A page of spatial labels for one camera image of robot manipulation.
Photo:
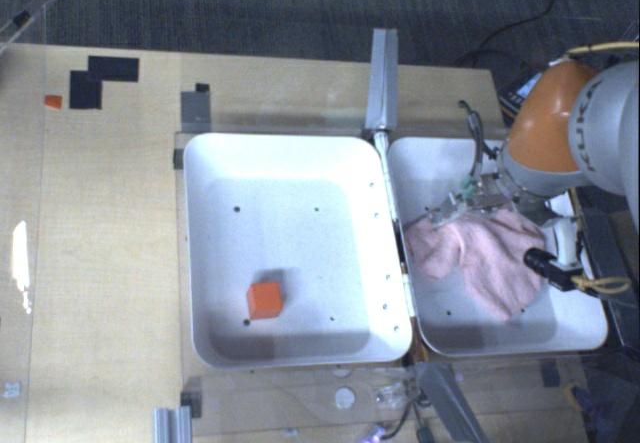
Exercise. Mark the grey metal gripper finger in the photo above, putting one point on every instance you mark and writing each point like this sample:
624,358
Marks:
456,200
440,219

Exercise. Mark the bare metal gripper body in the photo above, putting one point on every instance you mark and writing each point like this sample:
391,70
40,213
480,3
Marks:
487,198

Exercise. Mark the pink cloth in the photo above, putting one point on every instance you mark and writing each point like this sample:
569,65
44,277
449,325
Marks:
492,261

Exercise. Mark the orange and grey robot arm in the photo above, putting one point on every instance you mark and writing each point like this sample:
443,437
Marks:
550,131

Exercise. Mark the white plastic tray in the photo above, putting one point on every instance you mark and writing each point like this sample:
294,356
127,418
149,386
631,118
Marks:
300,241
500,336

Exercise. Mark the pale wood board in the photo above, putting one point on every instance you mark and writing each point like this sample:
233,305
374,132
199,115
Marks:
300,91

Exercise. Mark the orange cube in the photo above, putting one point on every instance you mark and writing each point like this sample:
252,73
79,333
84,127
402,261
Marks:
264,301

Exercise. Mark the black cylinder on white bracket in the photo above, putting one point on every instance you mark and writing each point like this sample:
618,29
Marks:
547,265

